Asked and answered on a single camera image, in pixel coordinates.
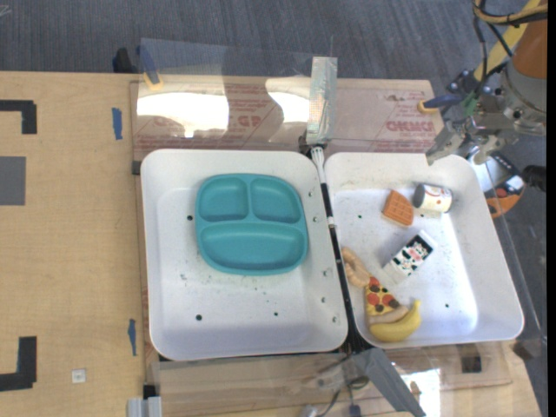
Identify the brown cardboard board red print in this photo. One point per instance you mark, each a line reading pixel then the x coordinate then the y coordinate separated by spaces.
pixel 373 115

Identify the toy pizza slice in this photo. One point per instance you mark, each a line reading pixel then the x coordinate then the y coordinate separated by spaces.
pixel 378 298

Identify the white cow print carton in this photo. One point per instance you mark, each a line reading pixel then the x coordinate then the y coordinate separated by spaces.
pixel 410 255

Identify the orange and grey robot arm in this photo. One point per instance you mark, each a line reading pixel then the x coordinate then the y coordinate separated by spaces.
pixel 531 50

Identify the beige toy sausage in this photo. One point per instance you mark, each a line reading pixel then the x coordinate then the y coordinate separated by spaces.
pixel 391 316

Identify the yellow banana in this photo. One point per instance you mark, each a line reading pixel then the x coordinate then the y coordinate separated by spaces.
pixel 401 328

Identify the teal divided plate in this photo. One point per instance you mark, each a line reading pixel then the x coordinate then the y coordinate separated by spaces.
pixel 252 241

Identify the orange waffle biscuit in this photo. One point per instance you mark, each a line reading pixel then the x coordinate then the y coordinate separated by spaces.
pixel 398 209

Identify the bare metal gripper finger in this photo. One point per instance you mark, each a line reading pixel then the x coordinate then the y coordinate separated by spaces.
pixel 444 143
pixel 484 150

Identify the white plastic tray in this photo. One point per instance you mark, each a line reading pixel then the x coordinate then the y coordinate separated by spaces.
pixel 473 272
pixel 243 311

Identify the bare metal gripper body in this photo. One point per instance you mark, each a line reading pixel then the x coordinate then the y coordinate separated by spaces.
pixel 491 122

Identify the white can with grey lid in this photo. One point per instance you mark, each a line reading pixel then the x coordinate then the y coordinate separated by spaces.
pixel 436 199

